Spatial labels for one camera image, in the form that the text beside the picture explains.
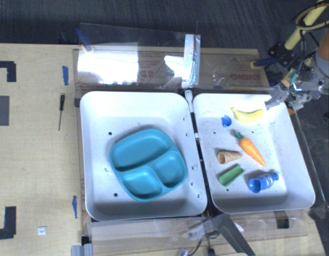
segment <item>yellow cable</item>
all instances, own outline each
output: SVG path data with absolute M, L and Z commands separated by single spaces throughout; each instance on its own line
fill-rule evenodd
M 304 22 L 307 26 L 311 26 L 317 18 L 322 14 L 322 12 L 326 9 L 326 7 L 318 7 L 317 9 L 314 9 L 310 11 L 304 18 Z M 284 46 L 287 50 L 293 50 L 294 47 L 297 45 L 297 43 L 300 41 L 301 36 L 299 34 L 299 28 L 297 28 L 293 34 L 290 36 L 290 38 L 285 42 Z
M 296 21 L 295 21 L 296 27 L 299 28 L 299 29 L 302 29 L 302 30 L 314 30 L 314 29 L 321 28 L 321 27 L 329 25 L 329 20 L 327 20 L 325 22 L 322 22 L 322 23 L 318 23 L 316 25 L 311 25 L 311 26 L 301 26 L 300 25 L 300 21 L 303 19 L 304 16 L 306 16 L 307 13 L 309 13 L 309 12 L 319 8 L 319 7 L 327 7 L 327 6 L 329 6 L 329 3 L 321 3 L 319 5 L 311 6 L 310 8 L 304 10 L 296 18 Z

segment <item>blue plate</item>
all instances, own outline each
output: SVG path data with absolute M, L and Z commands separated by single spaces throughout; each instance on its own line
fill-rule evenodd
M 120 140 L 109 154 L 119 183 L 135 200 L 159 198 L 183 183 L 187 166 L 174 142 L 158 129 Z

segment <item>metal bracket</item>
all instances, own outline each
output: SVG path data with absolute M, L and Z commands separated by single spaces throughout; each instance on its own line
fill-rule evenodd
M 246 253 L 248 256 L 255 255 L 244 236 L 231 220 L 229 214 L 220 214 L 211 218 L 211 221 L 237 253 Z
M 186 35 L 183 54 L 182 88 L 190 88 L 198 85 L 200 44 L 200 35 Z
M 271 94 L 271 99 L 265 101 L 266 109 L 269 110 L 271 107 L 280 104 L 289 97 L 290 93 L 287 88 L 283 85 L 278 84 L 277 88 Z
M 70 253 L 71 256 L 93 256 L 92 244 L 73 245 Z
M 300 62 L 293 51 L 285 48 L 284 43 L 275 44 L 269 49 L 268 55 L 288 70 L 298 65 Z

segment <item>black cable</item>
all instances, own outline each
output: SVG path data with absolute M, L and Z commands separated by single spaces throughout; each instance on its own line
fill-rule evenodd
M 196 248 L 194 249 L 193 252 L 191 252 L 191 253 L 189 254 L 189 256 L 194 255 L 194 253 L 200 248 L 201 243 L 202 243 L 202 239 L 201 239 L 200 241 L 198 241 Z
M 220 236 L 220 233 L 216 230 L 216 231 L 213 231 L 212 233 L 209 233 L 207 235 L 207 239 L 216 239 Z
M 208 236 L 207 236 L 207 242 L 208 242 L 208 247 L 211 248 L 211 241 L 209 240 Z
M 313 35 L 313 33 L 308 31 L 309 36 L 311 37 L 311 39 L 314 41 L 314 43 L 316 44 L 317 47 L 319 47 L 319 42 L 318 40 L 315 38 L 315 36 Z
M 209 249 L 208 249 L 208 256 L 215 256 L 215 250 L 209 248 Z
M 302 69 L 302 66 L 304 64 L 304 58 L 305 58 L 305 52 L 306 52 L 306 43 L 305 43 L 305 37 L 303 34 L 303 30 L 299 30 L 299 35 L 301 37 L 301 51 L 302 51 L 302 58 L 301 58 L 301 62 L 299 63 L 298 66 L 298 73 L 300 72 L 300 70 Z

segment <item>blue tape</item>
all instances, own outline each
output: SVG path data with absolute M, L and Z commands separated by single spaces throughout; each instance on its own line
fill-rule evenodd
M 80 41 L 83 43 L 84 47 L 88 52 L 92 51 L 89 40 L 86 38 L 86 35 L 78 28 L 75 29 L 75 34 L 79 37 Z
M 266 66 L 266 65 L 273 65 L 277 61 L 274 58 L 265 58 L 256 61 L 253 65 L 254 66 Z
M 65 85 L 68 85 L 68 67 L 67 66 L 62 66 L 62 77 L 63 77 L 63 82 Z
M 78 205 L 77 204 L 77 197 L 75 195 L 73 195 L 72 206 L 73 206 L 73 210 L 74 210 L 75 219 L 78 218 L 77 205 Z

